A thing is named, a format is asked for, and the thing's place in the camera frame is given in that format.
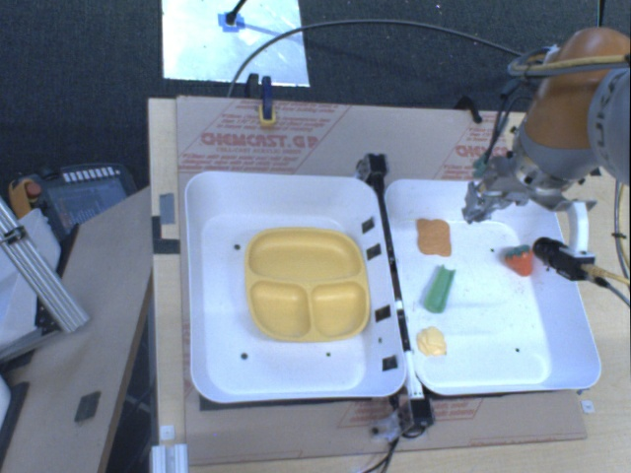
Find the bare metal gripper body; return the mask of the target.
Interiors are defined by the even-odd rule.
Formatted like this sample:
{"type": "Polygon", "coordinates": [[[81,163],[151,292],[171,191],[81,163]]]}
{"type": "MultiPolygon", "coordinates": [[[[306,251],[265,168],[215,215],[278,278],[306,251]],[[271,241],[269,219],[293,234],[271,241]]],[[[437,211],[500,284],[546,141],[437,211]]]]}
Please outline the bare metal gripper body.
{"type": "Polygon", "coordinates": [[[564,211],[572,203],[564,196],[571,184],[546,173],[526,155],[510,155],[491,158],[476,185],[480,196],[485,191],[501,191],[505,208],[531,201],[549,211],[564,211]]]}

